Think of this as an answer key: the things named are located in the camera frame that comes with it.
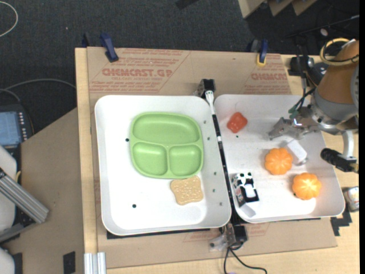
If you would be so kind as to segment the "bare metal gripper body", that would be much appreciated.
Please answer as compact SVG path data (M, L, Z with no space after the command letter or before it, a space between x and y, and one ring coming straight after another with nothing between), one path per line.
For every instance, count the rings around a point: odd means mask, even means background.
M316 106L301 107L292 119L293 127L306 126L311 127L312 132L322 131L329 134L340 134L341 130L337 127L339 122L333 120L323 113Z

